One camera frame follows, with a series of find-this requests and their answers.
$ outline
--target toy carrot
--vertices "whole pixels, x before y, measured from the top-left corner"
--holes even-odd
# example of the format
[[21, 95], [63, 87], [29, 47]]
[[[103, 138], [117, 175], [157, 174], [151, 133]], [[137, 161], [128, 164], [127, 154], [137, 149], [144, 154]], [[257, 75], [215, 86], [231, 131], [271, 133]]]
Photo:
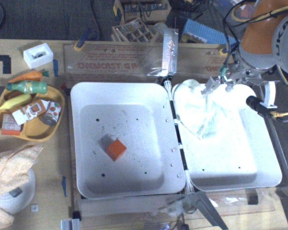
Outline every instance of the toy carrot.
[[9, 82], [18, 82], [18, 81], [24, 81], [24, 80], [41, 81], [43, 76], [49, 77], [48, 71], [40, 72], [40, 71], [33, 70], [23, 75], [20, 75], [12, 80], [9, 80]]

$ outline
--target soda can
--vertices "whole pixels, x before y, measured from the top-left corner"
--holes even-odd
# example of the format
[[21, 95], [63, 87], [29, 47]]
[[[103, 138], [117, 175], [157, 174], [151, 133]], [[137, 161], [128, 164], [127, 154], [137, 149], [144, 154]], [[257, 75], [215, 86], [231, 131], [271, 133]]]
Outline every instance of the soda can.
[[60, 112], [61, 112], [61, 105], [57, 102], [50, 102], [48, 110], [44, 113], [41, 121], [50, 126], [54, 126], [57, 124]]

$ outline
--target tabletop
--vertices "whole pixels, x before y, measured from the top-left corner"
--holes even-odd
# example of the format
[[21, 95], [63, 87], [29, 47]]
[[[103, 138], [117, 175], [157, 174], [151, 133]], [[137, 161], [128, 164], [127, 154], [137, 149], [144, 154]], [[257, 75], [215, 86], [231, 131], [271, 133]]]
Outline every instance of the tabletop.
[[[2, 73], [0, 62], [0, 86], [6, 86], [9, 79], [28, 71], [29, 67], [23, 58], [23, 51], [34, 46], [47, 43], [54, 53], [54, 58], [59, 63], [58, 76], [53, 73], [53, 64], [47, 63], [38, 70], [48, 70], [49, 77], [45, 79], [49, 85], [60, 90], [66, 83], [64, 69], [64, 46], [71, 45], [71, 41], [41, 41], [41, 40], [5, 40], [0, 39], [0, 55], [9, 55], [12, 60], [12, 73]], [[111, 44], [111, 42], [90, 42], [91, 44]], [[3, 136], [0, 133], [0, 152], [15, 150], [25, 145], [35, 145], [35, 142]], [[48, 140], [43, 141], [43, 151], [33, 165], [36, 176], [36, 192], [31, 204], [38, 204], [39, 211], [31, 212], [30, 205], [15, 215], [15, 220], [9, 230], [53, 230], [60, 229], [62, 219], [70, 219], [75, 209], [72, 185], [72, 156], [70, 140], [70, 122], [68, 108], [63, 113], [60, 125], [55, 134]], [[64, 196], [61, 185], [62, 177], [66, 178], [67, 188]], [[273, 188], [260, 191], [263, 195], [263, 204], [247, 207], [217, 207], [222, 219], [229, 229], [253, 229], [253, 230], [288, 230], [288, 223], [280, 203], [279, 197]], [[208, 194], [210, 199], [222, 198], [220, 194]], [[100, 216], [94, 218], [94, 223], [89, 218], [84, 218], [82, 229], [147, 229], [143, 215], [137, 222], [122, 222], [122, 219], [131, 219], [125, 215]], [[190, 229], [220, 229], [211, 227], [209, 222], [200, 213], [196, 217], [187, 216], [186, 223]]]

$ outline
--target wooden table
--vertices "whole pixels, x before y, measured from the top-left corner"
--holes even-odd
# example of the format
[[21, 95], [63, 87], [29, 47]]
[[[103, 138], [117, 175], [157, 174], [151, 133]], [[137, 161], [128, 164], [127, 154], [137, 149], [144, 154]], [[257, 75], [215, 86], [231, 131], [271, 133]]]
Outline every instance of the wooden table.
[[[2, 62], [0, 62], [0, 86], [6, 86], [9, 79], [20, 73], [28, 71], [29, 67], [23, 59], [23, 51], [47, 43], [54, 53], [54, 58], [59, 62], [59, 76], [54, 77], [53, 65], [48, 63], [39, 67], [38, 70], [48, 70], [49, 78], [47, 82], [56, 88], [65, 82], [64, 76], [64, 54], [63, 47], [72, 44], [70, 41], [39, 41], [39, 40], [4, 40], [0, 39], [0, 55], [9, 55], [12, 58], [12, 74], [2, 74]], [[29, 142], [0, 134], [0, 152], [6, 150], [14, 150], [27, 144], [34, 145]], [[68, 109], [65, 109], [58, 130], [47, 141], [42, 142], [44, 150], [37, 159], [37, 163], [33, 165], [36, 176], [36, 193], [31, 204], [38, 204], [39, 211], [31, 212], [30, 205], [15, 215], [14, 223], [9, 230], [54, 230], [60, 229], [60, 221], [62, 219], [70, 219], [72, 210], [74, 209], [72, 198], [72, 166], [71, 166], [71, 146], [69, 133]], [[62, 177], [66, 177], [67, 197], [64, 197], [61, 186]], [[273, 202], [272, 211], [265, 211], [252, 214], [239, 214], [222, 216], [223, 220], [231, 230], [288, 230], [288, 223], [281, 206], [279, 198], [272, 188], [265, 193]], [[103, 221], [107, 221], [107, 217], [102, 217]], [[186, 218], [190, 229], [204, 229], [210, 226], [206, 219]], [[82, 229], [97, 229], [94, 226], [88, 227], [82, 222]], [[99, 227], [100, 229], [144, 229], [144, 223], [137, 223], [132, 226], [129, 222], [128, 227], [121, 224], [117, 225], [111, 218], [108, 226]], [[218, 227], [210, 227], [206, 229], [220, 229]]]

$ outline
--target yellow bowl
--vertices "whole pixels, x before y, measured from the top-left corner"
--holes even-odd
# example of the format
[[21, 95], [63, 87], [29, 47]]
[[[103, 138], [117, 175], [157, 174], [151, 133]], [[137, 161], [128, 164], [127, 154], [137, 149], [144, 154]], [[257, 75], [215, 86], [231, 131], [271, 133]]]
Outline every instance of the yellow bowl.
[[[0, 106], [3, 105], [3, 103], [6, 101], [6, 97], [8, 95], [12, 94], [13, 92], [14, 91], [8, 91], [7, 89], [5, 89], [3, 91], [3, 93], [0, 96]], [[60, 113], [57, 124], [55, 126], [49, 126], [49, 125], [44, 124], [41, 121], [41, 117], [43, 116], [43, 115], [41, 115], [41, 116], [38, 116], [38, 117], [24, 123], [22, 125], [20, 135], [14, 136], [14, 137], [24, 139], [24, 140], [41, 142], [41, 141], [45, 141], [45, 140], [49, 139], [54, 134], [54, 132], [57, 130], [57, 128], [60, 124], [60, 121], [62, 119], [64, 107], [65, 107], [65, 98], [64, 98], [63, 94], [59, 90], [57, 90], [56, 88], [53, 88], [53, 87], [48, 85], [47, 93], [46, 94], [40, 94], [40, 93], [35, 94], [33, 96], [31, 102], [34, 102], [38, 99], [43, 99], [46, 101], [55, 101], [55, 102], [58, 102], [62, 106], [61, 113]], [[4, 110], [4, 109], [0, 110], [0, 129], [2, 127], [3, 115], [4, 114], [11, 114], [13, 111], [19, 109], [22, 106], [18, 106], [16, 108], [11, 109], [11, 110]]]

